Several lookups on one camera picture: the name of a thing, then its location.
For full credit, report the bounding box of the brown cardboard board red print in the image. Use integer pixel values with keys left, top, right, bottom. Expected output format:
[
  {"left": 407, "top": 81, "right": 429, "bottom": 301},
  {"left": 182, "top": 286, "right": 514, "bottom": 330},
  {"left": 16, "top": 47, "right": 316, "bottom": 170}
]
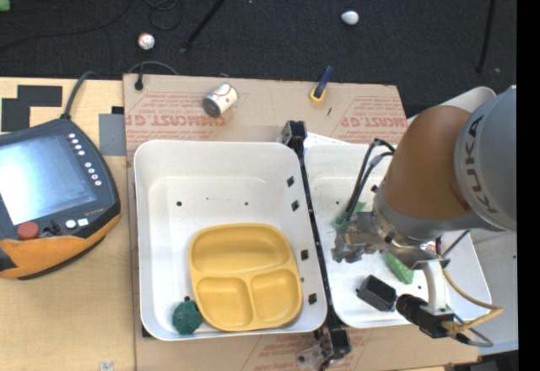
[{"left": 121, "top": 73, "right": 483, "bottom": 371}]

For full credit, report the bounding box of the black box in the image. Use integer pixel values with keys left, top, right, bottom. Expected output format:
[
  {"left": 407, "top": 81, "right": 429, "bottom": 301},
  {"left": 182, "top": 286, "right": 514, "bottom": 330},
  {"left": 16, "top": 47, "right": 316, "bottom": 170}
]
[{"left": 355, "top": 274, "right": 398, "bottom": 313}]

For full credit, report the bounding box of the green bumpy pickle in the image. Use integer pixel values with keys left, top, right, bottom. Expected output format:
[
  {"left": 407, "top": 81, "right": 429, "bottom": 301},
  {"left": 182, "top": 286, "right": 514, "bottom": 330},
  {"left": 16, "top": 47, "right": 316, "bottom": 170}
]
[{"left": 382, "top": 250, "right": 415, "bottom": 286}]

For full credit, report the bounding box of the yellow divided plate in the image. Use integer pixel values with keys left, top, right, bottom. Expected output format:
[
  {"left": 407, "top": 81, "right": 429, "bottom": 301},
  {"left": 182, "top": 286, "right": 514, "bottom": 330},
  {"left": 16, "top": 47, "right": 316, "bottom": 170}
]
[{"left": 187, "top": 222, "right": 305, "bottom": 333}]

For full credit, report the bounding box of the thin black rod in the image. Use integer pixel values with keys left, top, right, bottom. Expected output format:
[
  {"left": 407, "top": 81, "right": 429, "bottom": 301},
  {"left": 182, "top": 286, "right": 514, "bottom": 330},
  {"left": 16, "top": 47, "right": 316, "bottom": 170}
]
[{"left": 294, "top": 137, "right": 341, "bottom": 335}]

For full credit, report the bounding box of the green broccoli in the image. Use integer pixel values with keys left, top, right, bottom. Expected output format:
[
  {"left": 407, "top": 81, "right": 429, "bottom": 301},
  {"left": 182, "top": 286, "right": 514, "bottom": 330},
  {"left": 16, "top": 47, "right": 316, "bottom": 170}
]
[{"left": 170, "top": 298, "right": 204, "bottom": 336}]

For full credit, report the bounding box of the black cylinder on white bracket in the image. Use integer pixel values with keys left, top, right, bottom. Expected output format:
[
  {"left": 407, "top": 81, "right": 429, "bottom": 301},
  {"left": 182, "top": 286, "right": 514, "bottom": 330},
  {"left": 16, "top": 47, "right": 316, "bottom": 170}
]
[{"left": 395, "top": 258, "right": 457, "bottom": 339}]

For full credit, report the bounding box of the white plastic tray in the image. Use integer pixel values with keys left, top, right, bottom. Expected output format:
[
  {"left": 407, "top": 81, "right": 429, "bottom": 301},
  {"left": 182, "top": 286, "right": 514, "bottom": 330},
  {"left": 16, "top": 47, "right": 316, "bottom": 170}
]
[
  {"left": 132, "top": 139, "right": 329, "bottom": 342},
  {"left": 303, "top": 142, "right": 493, "bottom": 330}
]

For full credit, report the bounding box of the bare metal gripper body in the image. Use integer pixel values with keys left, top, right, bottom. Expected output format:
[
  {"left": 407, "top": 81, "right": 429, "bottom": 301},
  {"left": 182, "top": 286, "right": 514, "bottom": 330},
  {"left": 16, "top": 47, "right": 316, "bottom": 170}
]
[{"left": 336, "top": 211, "right": 424, "bottom": 255}]

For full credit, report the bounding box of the white can with red print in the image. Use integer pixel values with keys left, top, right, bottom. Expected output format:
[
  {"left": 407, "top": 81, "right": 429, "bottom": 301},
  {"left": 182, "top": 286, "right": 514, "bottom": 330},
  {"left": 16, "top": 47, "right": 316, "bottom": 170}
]
[{"left": 201, "top": 82, "right": 240, "bottom": 119}]

